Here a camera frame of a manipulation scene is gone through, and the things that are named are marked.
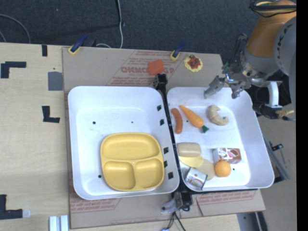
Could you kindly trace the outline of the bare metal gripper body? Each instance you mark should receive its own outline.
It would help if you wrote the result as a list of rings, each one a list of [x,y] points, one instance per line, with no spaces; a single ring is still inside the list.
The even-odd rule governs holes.
[[[262,86],[267,74],[255,70],[248,62],[225,64],[225,81],[228,84]]]

